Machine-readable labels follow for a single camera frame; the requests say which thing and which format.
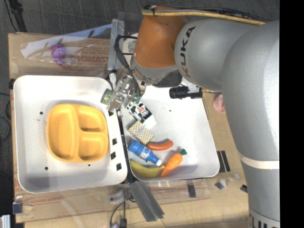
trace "yellow plate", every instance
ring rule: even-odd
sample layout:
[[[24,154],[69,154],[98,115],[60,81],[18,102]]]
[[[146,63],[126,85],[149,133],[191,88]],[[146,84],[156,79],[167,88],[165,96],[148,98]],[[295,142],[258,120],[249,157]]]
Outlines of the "yellow plate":
[[[99,110],[79,104],[54,106],[47,120],[50,153],[66,162],[94,162],[108,150],[108,127]]]

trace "dark gray carpet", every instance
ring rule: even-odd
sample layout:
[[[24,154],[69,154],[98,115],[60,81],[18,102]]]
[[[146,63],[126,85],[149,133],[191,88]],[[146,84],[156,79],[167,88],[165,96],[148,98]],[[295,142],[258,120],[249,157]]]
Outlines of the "dark gray carpet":
[[[279,19],[280,0],[19,0],[30,33],[66,34],[129,18],[126,30],[136,31],[141,8],[146,3],[181,7],[230,8],[269,20]],[[9,93],[7,34],[14,32],[4,0],[0,0],[0,92]],[[12,150],[8,134],[6,105],[8,97],[0,95],[0,216],[11,212]]]

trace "bottle label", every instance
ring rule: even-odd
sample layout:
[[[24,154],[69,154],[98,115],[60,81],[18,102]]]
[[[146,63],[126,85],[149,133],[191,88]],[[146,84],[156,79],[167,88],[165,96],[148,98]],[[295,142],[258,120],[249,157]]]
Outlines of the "bottle label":
[[[144,149],[142,150],[142,153],[139,157],[143,158],[144,160],[148,158],[149,154],[150,154],[151,150],[147,147],[144,147]]]

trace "yellow hose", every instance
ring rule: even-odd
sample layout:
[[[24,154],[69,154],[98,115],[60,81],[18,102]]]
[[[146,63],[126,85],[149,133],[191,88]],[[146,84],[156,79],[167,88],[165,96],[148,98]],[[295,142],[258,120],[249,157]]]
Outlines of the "yellow hose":
[[[192,11],[192,12],[145,12],[142,11],[143,15],[147,16],[206,16],[206,17],[213,17],[213,18],[218,18],[218,19],[227,19],[227,20],[232,20],[232,21],[237,21],[237,22],[243,22],[247,24],[253,24],[253,25],[263,25],[265,22],[258,21],[258,20],[252,20],[252,19],[245,19],[245,18],[239,18],[239,17],[234,17],[234,16],[229,16],[229,15],[223,15],[223,14],[217,14],[217,13],[208,13],[208,12],[200,12],[200,11]]]

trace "cardboard box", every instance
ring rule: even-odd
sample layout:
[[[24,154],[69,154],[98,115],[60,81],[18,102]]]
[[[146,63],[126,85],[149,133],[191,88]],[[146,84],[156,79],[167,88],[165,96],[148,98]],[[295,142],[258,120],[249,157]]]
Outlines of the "cardboard box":
[[[43,47],[43,51],[40,51],[41,54],[22,53],[23,48],[28,48],[29,45],[42,45],[41,40],[52,38],[53,36],[25,33],[9,34],[10,78],[16,79],[22,75],[98,75],[100,77],[105,75],[106,57],[109,50],[109,41],[106,39],[78,38],[78,40],[67,42],[71,43],[69,45],[79,47],[79,51],[84,57],[94,55],[94,57],[105,58],[104,63],[81,59],[59,66],[52,61],[51,49],[48,46]],[[136,203],[127,202],[128,227],[195,227],[194,225],[206,223],[209,224],[206,227],[231,227],[231,224],[235,224],[234,227],[237,227],[237,225],[243,224],[244,220],[246,221],[247,194],[242,190],[243,185],[246,185],[245,176],[227,118],[225,115],[217,113],[212,107],[215,97],[216,95],[206,93],[203,102],[218,155],[222,158],[220,173],[213,178],[171,181],[162,187],[150,186],[152,194],[165,213],[164,219],[145,222]],[[46,228],[89,228],[96,227],[97,223],[100,224],[100,227],[109,227],[110,216],[117,205],[110,201],[109,194],[118,192],[122,188],[119,185],[42,194],[27,193],[20,187],[13,101],[14,95],[11,92],[15,198],[19,198],[23,204],[22,213],[16,214],[17,223],[25,222],[26,227],[29,228],[41,226]],[[217,184],[220,181],[224,181],[227,186],[219,188]],[[119,222],[121,209],[115,215],[114,222]]]

